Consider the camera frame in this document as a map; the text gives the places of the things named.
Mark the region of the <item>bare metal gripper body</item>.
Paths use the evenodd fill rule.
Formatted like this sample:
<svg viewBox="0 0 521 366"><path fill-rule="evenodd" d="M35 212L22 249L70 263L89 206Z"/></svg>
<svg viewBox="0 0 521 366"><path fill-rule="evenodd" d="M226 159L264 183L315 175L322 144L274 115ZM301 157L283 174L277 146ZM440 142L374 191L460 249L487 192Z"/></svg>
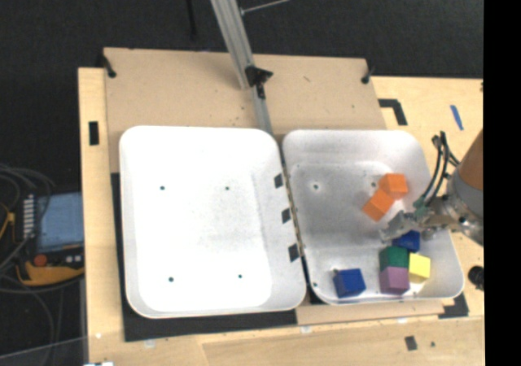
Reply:
<svg viewBox="0 0 521 366"><path fill-rule="evenodd" d="M462 198L444 194L436 198L418 198L414 202L414 217L422 229L432 232L456 229L477 244L484 243L484 198Z"/></svg>

